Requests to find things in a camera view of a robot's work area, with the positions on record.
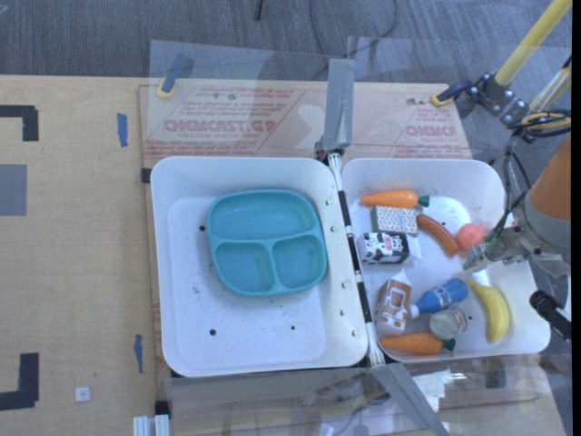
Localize orange patterned white carton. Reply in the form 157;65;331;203
369;204;420;236

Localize brown cardboard board, red print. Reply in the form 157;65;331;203
138;78;476;381

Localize pink round toy food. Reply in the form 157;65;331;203
455;223;487;252

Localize small grey can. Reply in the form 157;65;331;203
428;308;469;342

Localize black cylinder on white bracket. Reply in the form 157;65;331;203
528;275;573;341

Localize brown and white carton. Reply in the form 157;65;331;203
373;270;415;338

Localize orange carrot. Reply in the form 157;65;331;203
379;332;457;357
359;189;431;210

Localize orange sausage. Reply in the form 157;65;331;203
416;213;462;258

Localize blue and white bottle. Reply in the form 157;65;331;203
408;277;470;321

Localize thin black and white rod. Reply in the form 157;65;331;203
326;152;387;370

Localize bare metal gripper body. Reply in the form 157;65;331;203
481;224;546;263

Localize white plastic tray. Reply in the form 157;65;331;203
149;154;369;379
340;157;553;365

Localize yellow banana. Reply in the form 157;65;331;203
467;278;511;345

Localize blue divided plate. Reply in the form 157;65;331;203
205;188;330;298

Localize black and white cow carton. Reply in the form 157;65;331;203
355;231;413;265

